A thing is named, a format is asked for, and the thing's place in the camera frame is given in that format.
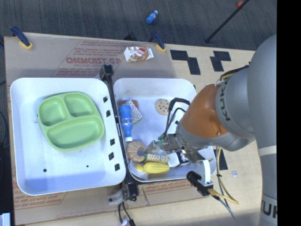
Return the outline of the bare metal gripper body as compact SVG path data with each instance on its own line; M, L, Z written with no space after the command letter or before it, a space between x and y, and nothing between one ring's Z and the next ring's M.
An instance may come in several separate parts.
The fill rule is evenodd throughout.
M161 150L167 153L174 153L180 151L180 149L181 147L178 144L176 134L167 134L161 146Z

